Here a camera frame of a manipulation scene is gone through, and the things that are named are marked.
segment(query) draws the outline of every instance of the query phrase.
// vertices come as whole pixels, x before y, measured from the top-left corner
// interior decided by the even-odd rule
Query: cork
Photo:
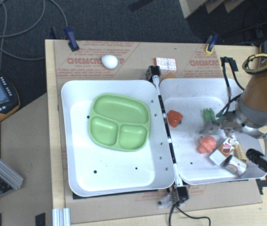
[[[243,151],[243,148],[240,144],[237,145],[235,151],[234,151],[234,155],[235,157],[237,157],[239,160],[243,161],[244,163],[246,163],[247,161],[247,157]]]

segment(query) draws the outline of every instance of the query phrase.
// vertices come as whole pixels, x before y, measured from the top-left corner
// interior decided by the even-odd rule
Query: blue clamp
[[[66,36],[66,39],[70,40],[69,47],[71,48],[71,50],[73,52],[76,50],[79,50],[79,46],[76,43],[74,31],[70,27],[65,27],[63,31],[64,31],[64,35]]]
[[[210,36],[210,38],[208,39],[208,43],[206,48],[205,48],[205,53],[208,54],[208,55],[211,55],[214,51],[214,45],[218,39],[218,34],[214,33],[213,36]]]

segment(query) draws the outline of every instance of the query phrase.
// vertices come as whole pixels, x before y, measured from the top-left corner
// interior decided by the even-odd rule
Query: metal can
[[[238,158],[230,155],[225,161],[223,166],[229,171],[241,176],[246,171],[246,163],[239,160]]]

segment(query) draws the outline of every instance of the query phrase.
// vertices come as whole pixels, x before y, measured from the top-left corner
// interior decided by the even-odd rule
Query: toy food
[[[167,113],[167,119],[171,127],[177,127],[177,125],[182,120],[182,114],[174,110],[171,110],[169,113]]]
[[[214,137],[207,136],[199,139],[198,150],[200,153],[212,152],[216,147],[216,140]]]

